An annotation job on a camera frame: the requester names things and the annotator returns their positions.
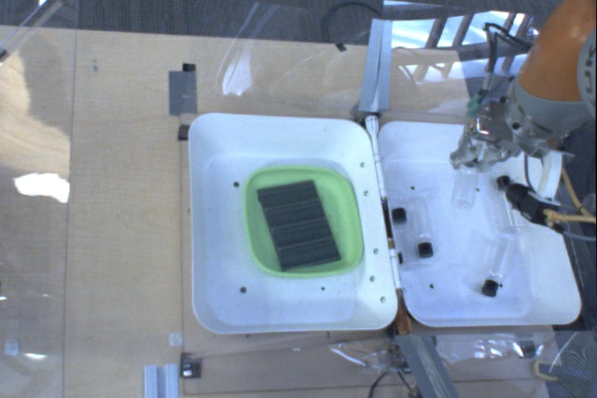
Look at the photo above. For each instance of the green bowl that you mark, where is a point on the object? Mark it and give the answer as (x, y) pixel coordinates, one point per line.
(352, 219)

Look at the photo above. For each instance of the black cylinder on white bracket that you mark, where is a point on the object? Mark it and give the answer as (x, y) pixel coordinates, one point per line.
(524, 200)

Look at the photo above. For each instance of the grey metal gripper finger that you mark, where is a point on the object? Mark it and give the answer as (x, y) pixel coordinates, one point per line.
(493, 156)
(464, 154)

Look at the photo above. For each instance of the black ribbed block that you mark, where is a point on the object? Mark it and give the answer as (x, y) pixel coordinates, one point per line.
(298, 226)

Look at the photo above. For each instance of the clear plastic bottle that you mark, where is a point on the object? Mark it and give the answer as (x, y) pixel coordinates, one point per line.
(464, 191)

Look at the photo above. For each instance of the white plastic tray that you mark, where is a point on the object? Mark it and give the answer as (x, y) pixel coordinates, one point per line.
(457, 303)
(219, 247)

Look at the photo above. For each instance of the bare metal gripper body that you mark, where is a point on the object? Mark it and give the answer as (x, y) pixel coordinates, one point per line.
(494, 123)

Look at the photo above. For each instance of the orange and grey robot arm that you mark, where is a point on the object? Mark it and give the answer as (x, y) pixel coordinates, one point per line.
(557, 60)

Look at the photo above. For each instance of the thin black and white rod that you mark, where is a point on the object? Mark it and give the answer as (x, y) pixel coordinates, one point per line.
(380, 172)

